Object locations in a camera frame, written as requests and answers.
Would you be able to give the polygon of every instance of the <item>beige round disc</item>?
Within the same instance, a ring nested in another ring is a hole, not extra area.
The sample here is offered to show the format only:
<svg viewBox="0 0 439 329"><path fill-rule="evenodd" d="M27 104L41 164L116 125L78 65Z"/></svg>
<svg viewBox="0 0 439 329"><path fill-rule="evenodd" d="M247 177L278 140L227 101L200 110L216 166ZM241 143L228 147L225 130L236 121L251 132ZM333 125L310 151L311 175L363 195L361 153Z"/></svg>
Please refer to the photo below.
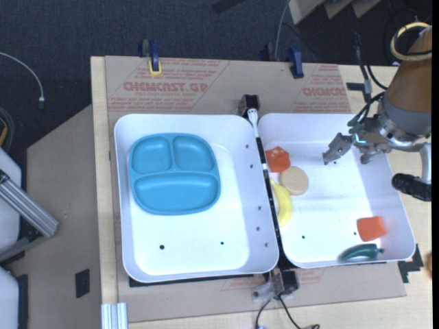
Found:
<svg viewBox="0 0 439 329"><path fill-rule="evenodd" d="M307 174L299 167L291 166L279 175L279 182L291 195L302 195L309 186Z"/></svg>

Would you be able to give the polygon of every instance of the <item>gray floor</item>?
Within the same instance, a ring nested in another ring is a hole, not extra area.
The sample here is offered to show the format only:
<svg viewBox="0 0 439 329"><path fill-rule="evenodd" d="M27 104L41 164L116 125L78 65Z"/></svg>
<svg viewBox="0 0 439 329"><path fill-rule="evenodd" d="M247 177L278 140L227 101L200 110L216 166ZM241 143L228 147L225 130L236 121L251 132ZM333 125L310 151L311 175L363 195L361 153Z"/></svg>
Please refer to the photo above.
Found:
<svg viewBox="0 0 439 329"><path fill-rule="evenodd" d="M163 57L257 60L276 40L286 0L0 0L0 52L30 66L39 87L20 64L0 56L0 106L10 113L15 157L91 102L91 56L136 56L143 38L155 38ZM354 64L359 32L371 64L392 59L383 40L414 20L432 23L432 0L383 0L357 19L347 7L329 20L317 8L295 26L284 20L280 57L290 45L304 62Z"/></svg>

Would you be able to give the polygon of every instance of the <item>blue plate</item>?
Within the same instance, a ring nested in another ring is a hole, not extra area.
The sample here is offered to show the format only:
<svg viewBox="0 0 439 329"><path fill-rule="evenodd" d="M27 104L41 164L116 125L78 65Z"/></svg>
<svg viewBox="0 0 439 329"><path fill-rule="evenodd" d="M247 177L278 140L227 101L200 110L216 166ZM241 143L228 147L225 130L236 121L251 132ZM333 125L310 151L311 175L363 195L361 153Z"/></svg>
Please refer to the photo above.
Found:
<svg viewBox="0 0 439 329"><path fill-rule="evenodd" d="M191 134L155 134L130 150L130 186L142 209L156 215L208 210L220 196L217 161L211 146Z"/></svg>

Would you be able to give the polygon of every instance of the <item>white cable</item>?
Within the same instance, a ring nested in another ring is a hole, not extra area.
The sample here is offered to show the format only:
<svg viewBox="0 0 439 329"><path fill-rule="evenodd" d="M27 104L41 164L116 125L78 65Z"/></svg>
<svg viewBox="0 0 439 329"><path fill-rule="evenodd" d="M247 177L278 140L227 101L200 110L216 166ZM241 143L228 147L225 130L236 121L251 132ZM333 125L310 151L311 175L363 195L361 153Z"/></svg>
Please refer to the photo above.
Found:
<svg viewBox="0 0 439 329"><path fill-rule="evenodd" d="M277 51L278 51L278 46L279 46L279 38L281 37L282 22L283 22L283 18L285 17L285 13L289 7L290 1L291 0L287 0L287 3L285 4L285 7L283 8L283 11L282 11L281 20L279 21L279 26L278 26L277 35L276 35L276 46L274 48L274 61L277 61Z"/></svg>
<svg viewBox="0 0 439 329"><path fill-rule="evenodd" d="M8 55L7 53L1 52L1 51L0 51L0 55L5 56L7 58L10 58L11 60L14 60L15 62L18 62L19 64L21 64L21 66L25 67L35 77L36 81L38 82L38 85L40 86L40 91L41 91L41 95L40 95L40 98L38 99L38 102L40 104L40 108L43 108L44 101L45 101L43 85L41 85L40 79L35 74L35 72L33 72L33 70L31 70L31 68L29 66L27 66L26 63L21 62L18 58L15 58L14 56Z"/></svg>

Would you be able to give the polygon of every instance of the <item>yellow banana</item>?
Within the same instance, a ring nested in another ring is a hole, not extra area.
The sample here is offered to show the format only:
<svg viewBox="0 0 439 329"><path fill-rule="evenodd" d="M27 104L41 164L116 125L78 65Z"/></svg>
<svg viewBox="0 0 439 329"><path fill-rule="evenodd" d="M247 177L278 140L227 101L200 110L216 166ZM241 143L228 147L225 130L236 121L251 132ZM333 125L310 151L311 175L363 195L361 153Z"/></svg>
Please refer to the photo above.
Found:
<svg viewBox="0 0 439 329"><path fill-rule="evenodd" d="M293 215L293 203L291 201L291 196L287 188L277 184L273 179L270 179L270 182L278 203L277 219L279 226L283 227L289 222L291 216Z"/></svg>

